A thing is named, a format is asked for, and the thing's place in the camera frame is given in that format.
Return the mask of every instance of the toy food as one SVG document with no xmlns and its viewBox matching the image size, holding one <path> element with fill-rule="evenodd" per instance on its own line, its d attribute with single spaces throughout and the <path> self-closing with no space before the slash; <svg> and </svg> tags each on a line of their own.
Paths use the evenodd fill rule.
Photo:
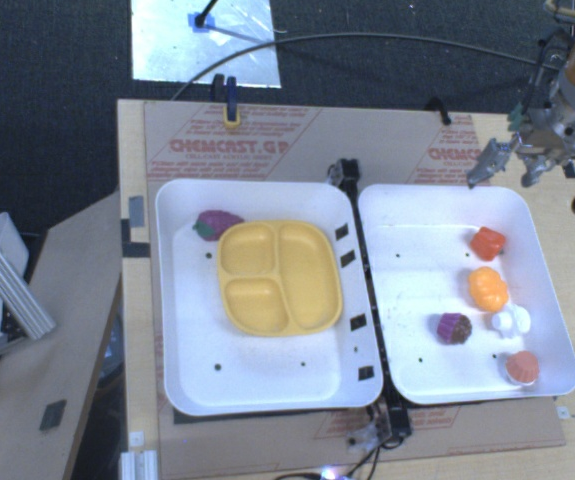
<svg viewBox="0 0 575 480">
<path fill-rule="evenodd" d="M 520 386 L 530 386 L 540 375 L 538 358 L 527 350 L 509 356 L 505 370 L 509 380 Z"/>
<path fill-rule="evenodd" d="M 230 227 L 245 222 L 244 219 L 233 213 L 222 210 L 207 210 L 202 212 L 193 229 L 207 242 L 216 242 Z"/>
<path fill-rule="evenodd" d="M 438 335 L 449 344 L 465 343 L 471 336 L 471 321 L 460 313 L 443 313 L 438 322 Z"/>
<path fill-rule="evenodd" d="M 522 306 L 507 304 L 492 316 L 491 326 L 499 331 L 503 338 L 515 338 L 529 332 L 531 317 Z"/>
<path fill-rule="evenodd" d="M 505 235 L 485 226 L 478 230 L 469 243 L 473 251 L 481 260 L 491 261 L 505 245 Z"/>
<path fill-rule="evenodd" d="M 495 313 L 509 300 L 507 285 L 490 267 L 481 267 L 469 274 L 469 293 L 480 309 Z"/>
</svg>

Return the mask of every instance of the yellow plate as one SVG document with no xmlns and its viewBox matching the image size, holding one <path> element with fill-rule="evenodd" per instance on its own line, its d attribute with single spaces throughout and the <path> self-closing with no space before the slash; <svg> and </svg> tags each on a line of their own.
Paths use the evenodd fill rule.
<svg viewBox="0 0 575 480">
<path fill-rule="evenodd" d="M 307 222 L 232 226 L 218 242 L 218 280 L 227 316 L 250 334 L 311 334 L 333 325 L 342 312 L 333 250 Z"/>
</svg>

